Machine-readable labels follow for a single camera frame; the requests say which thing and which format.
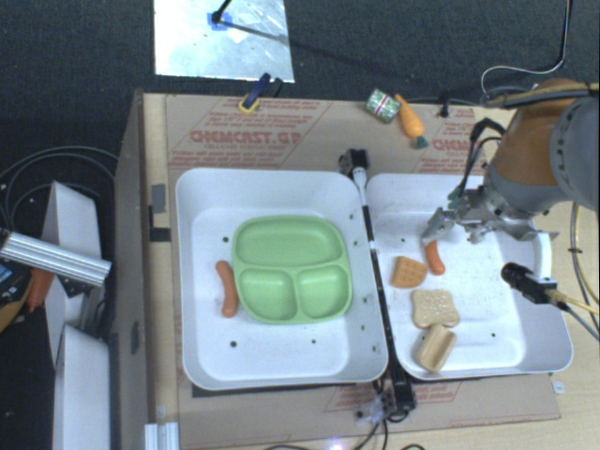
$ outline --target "cardboard box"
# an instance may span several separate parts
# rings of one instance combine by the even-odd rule
[[[386,125],[359,102],[265,99],[250,116],[237,98],[138,93],[117,168],[119,426],[124,449],[143,447],[146,423],[179,423],[182,449],[288,443],[366,435],[354,412],[370,384],[207,392],[181,362],[179,276],[173,259],[173,193],[195,166],[334,171],[349,148],[366,148],[369,175],[460,173],[476,115],[417,106],[429,147],[411,148],[398,121]],[[501,112],[507,119],[510,114]],[[548,375],[414,385],[417,408],[390,431],[454,428],[560,417]]]

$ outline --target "green plate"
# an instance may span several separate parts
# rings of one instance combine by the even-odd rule
[[[323,218],[253,218],[235,232],[232,253],[240,302],[261,322],[322,322],[350,306],[346,246]]]

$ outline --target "white tray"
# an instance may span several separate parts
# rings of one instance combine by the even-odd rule
[[[176,186],[183,362],[202,388],[376,380],[388,361],[358,192],[333,172],[194,169]],[[237,227],[250,218],[312,215],[340,231],[350,261],[349,310],[329,322],[273,325],[241,308],[221,316],[218,260],[232,261]]]
[[[550,305],[532,304],[500,276],[505,263],[515,262],[543,269],[540,271],[547,272],[543,277],[549,277],[549,245],[517,242],[503,232],[489,233],[483,242],[473,245],[459,226],[438,243],[445,274],[437,277],[429,273],[419,287],[446,289],[453,295],[460,315],[460,323],[451,329],[457,334],[457,344],[440,373],[431,373],[416,363],[426,331],[413,324],[412,290],[397,289],[389,282],[396,256],[426,261],[420,234],[459,180],[449,175],[380,174],[367,185],[400,364],[422,380],[551,372],[568,367],[573,347],[562,313]],[[480,183],[480,178],[473,178],[469,188]]]

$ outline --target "metal plate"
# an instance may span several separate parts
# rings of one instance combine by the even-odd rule
[[[293,83],[283,0],[154,0],[158,75],[255,81],[264,72]]]

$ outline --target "tin can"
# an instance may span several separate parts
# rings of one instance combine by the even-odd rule
[[[400,103],[395,98],[376,88],[365,105],[365,110],[373,113],[382,122],[389,124],[400,110]]]

